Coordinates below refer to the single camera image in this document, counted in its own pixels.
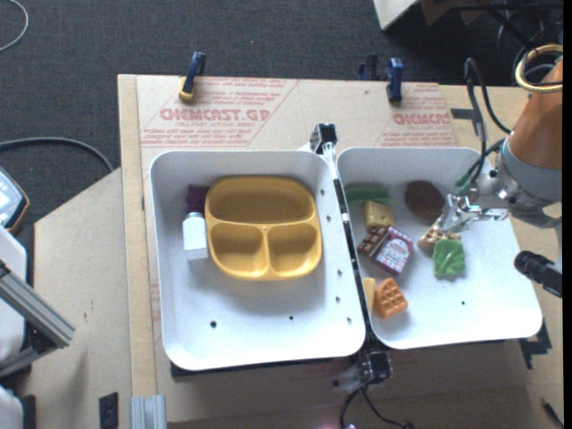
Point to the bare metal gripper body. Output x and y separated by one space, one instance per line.
489 195

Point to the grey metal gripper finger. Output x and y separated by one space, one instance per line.
469 218
451 215

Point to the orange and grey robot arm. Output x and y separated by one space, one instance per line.
536 119

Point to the tan waffle piece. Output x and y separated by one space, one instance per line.
430 238

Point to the brown round biscuit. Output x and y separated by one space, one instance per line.
422 200

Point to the green lettuce leaf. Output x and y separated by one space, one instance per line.
449 259

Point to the purple carton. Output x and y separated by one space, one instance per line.
393 252

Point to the yellow cheese block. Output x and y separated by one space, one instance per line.
379 215

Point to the white plastic tray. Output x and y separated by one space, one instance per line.
487 297
250 324

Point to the brown chocolate bar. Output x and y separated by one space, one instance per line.
371 241

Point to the green pea pod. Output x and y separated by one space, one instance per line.
366 194

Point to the orange waffle wedge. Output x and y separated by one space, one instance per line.
390 300

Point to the thin black and white rod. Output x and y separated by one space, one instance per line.
349 239

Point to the pale yellow cheese wedge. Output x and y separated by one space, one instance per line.
369 293

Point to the yellow divided plate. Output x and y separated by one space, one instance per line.
261 204

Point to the brown cardboard board red print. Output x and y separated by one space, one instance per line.
286 105

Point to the purple grapes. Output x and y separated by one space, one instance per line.
195 197

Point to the white bottle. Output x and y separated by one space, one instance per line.
195 237

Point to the black cylinder on white bracket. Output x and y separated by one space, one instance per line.
538 268

